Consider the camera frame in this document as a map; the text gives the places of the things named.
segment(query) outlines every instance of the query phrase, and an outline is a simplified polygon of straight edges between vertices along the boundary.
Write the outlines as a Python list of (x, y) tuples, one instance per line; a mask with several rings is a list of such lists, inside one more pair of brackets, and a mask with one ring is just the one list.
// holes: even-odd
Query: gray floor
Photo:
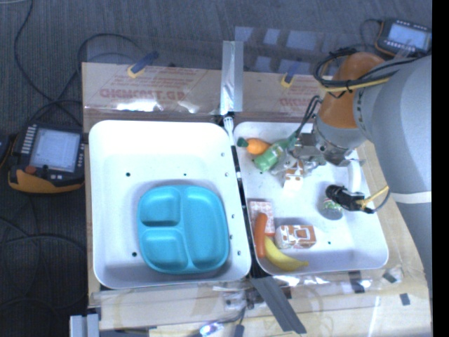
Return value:
[[(302, 37), (350, 36), (361, 43), (362, 27), (371, 44), (378, 25), (364, 24), (369, 19), (397, 17), (432, 27), (432, 0), (0, 1), (0, 134), (6, 135), (20, 131), (40, 107), (56, 98), (80, 101), (79, 62), (98, 46), (103, 54), (117, 49), (130, 53), (129, 42), (118, 35), (220, 44), (257, 30), (267, 38), (277, 31)], [(220, 68), (220, 61), (211, 65)], [(271, 69), (281, 71), (282, 66)], [(76, 119), (53, 108), (43, 121), (81, 121), (80, 105), (65, 107)], [(86, 260), (79, 250), (86, 244), (85, 207), (84, 189), (50, 197), (12, 190), (2, 167), (2, 336), (30, 336), (30, 331), (36, 337), (68, 336), (68, 317), (85, 312)], [(36, 235), (65, 239), (23, 239)]]

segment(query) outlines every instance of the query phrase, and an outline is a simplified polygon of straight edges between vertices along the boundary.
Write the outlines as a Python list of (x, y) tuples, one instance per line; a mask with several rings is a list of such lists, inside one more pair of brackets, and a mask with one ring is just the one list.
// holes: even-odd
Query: small box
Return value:
[(308, 249), (316, 243), (314, 226), (281, 225), (276, 228), (274, 242), (280, 249)]
[(259, 215), (259, 213), (265, 213), (268, 217), (265, 234), (267, 236), (273, 237), (275, 233), (275, 227), (272, 203), (266, 200), (252, 200), (249, 202), (250, 203), (248, 206), (248, 210), (252, 229), (254, 230), (255, 221), (257, 220), (257, 216)]

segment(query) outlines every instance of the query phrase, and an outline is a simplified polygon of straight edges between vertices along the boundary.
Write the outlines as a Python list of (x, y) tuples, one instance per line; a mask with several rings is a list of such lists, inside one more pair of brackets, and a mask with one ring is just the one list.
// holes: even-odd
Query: orange toy food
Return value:
[(265, 227), (267, 226), (267, 221), (268, 216), (265, 213), (259, 213), (254, 225), (254, 245), (258, 258), (265, 257)]
[(237, 146), (246, 147), (246, 150), (250, 154), (263, 154), (271, 144), (259, 138), (239, 138), (237, 140)]

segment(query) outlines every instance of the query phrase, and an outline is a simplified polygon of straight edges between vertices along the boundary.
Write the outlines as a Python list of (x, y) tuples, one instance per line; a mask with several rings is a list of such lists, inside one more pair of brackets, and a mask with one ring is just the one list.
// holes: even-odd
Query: white tray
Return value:
[[(245, 277), (251, 257), (229, 138), (202, 122), (101, 121), (89, 134), (93, 269), (111, 289)], [(206, 187), (223, 202), (229, 256), (218, 270), (170, 275), (151, 269), (140, 255), (139, 198), (160, 185)]]
[[(261, 138), (269, 143), (288, 138), (299, 124), (243, 122), (234, 129), (234, 138)], [(238, 147), (243, 189), (247, 202), (266, 199), (272, 202), (275, 226), (283, 224), (313, 225), (317, 242), (308, 249), (282, 249), (300, 260), (308, 260), (309, 266), (286, 273), (266, 258), (258, 259), (261, 267), (271, 275), (302, 275), (320, 272), (369, 270), (382, 267), (388, 260), (388, 246), (377, 214), (345, 211), (337, 220), (323, 217), (318, 210), (327, 186), (332, 184), (358, 185), (357, 191), (370, 196), (361, 168), (355, 171), (359, 181), (349, 178), (349, 169), (329, 163), (319, 166), (303, 179), (298, 191), (283, 188), (281, 179), (272, 173), (255, 167), (245, 148)], [(357, 158), (354, 152), (351, 158)]]

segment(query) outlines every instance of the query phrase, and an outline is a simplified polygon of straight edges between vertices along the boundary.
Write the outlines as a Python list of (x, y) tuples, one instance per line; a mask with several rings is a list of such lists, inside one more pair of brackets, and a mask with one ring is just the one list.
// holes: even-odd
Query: blue divided plate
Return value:
[(138, 204), (138, 235), (146, 264), (163, 273), (216, 270), (229, 253), (222, 201), (195, 185), (160, 186), (144, 193)]

